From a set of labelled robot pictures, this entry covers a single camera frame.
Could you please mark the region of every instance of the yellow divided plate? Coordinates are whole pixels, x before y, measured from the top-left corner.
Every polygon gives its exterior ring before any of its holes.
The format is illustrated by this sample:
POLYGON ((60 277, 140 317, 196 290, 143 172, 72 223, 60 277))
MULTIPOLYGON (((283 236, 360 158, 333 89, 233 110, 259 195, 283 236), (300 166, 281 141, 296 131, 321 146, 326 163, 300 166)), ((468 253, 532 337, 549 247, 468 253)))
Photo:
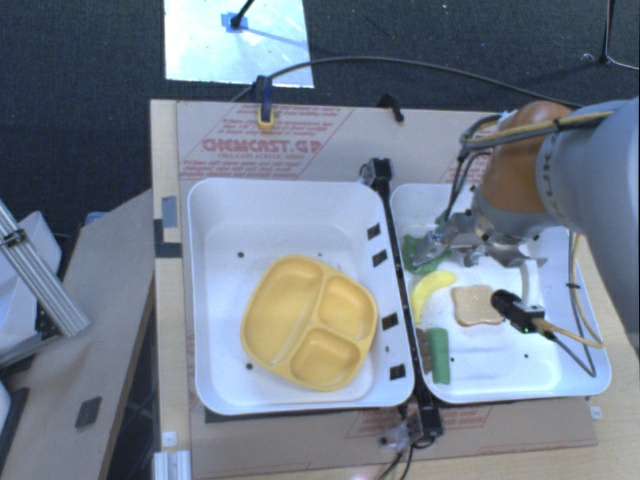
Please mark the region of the yellow divided plate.
POLYGON ((318 391, 349 384, 375 335, 371 294, 342 272, 306 256, 271 264, 242 318, 242 346, 267 370, 318 391))

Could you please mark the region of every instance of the yellow banana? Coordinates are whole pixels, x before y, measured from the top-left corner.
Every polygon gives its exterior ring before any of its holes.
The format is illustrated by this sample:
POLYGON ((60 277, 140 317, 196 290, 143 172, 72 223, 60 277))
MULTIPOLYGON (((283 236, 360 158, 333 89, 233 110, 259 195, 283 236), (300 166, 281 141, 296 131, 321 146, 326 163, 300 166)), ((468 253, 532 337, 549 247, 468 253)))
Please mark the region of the yellow banana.
POLYGON ((455 274, 447 270, 435 270, 424 276, 411 290, 410 300, 413 322, 419 324, 422 321, 422 310, 431 297, 431 294, 440 288, 450 286, 456 282, 455 274))

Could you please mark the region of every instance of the green object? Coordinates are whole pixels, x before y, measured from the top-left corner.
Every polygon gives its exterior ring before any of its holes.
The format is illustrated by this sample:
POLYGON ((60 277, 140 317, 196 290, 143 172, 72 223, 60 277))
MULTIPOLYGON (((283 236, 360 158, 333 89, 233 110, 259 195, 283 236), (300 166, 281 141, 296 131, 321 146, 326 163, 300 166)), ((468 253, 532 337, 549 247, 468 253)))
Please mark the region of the green object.
POLYGON ((411 257, 418 251, 418 247, 420 247, 421 242, 422 238, 415 238, 411 235, 405 235, 402 237, 402 262, 404 263, 404 268, 412 274, 426 276, 434 270, 438 270, 440 263, 442 263, 449 254, 451 254, 451 251, 441 254, 429 263, 425 263, 424 265, 420 265, 418 268, 414 268, 411 265, 411 257))
POLYGON ((449 370, 449 333, 446 329, 434 327, 427 329, 427 345, 431 356, 431 371, 433 382, 449 384, 451 372, 449 370))

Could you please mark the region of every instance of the brown cylinder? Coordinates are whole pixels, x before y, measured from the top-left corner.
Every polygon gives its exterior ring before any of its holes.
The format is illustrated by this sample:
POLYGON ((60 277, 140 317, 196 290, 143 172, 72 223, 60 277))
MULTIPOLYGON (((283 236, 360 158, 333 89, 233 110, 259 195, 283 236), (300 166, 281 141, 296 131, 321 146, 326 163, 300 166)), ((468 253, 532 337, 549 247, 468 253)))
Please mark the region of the brown cylinder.
MULTIPOLYGON (((519 109, 502 130, 566 116, 571 109, 558 103, 536 101, 519 109)), ((516 213, 544 213, 536 186, 536 161, 545 136, 498 146, 482 179, 485 200, 495 208, 516 213)))

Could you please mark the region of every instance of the bread slice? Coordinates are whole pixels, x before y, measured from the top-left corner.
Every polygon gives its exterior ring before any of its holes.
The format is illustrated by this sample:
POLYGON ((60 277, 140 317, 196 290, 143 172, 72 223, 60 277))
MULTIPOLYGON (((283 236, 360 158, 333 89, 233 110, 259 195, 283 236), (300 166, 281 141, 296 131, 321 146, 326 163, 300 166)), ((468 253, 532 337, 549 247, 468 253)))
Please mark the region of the bread slice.
POLYGON ((456 287, 451 290, 455 305, 456 321, 469 327, 478 324, 498 325, 504 317, 491 305, 493 288, 486 284, 456 287))

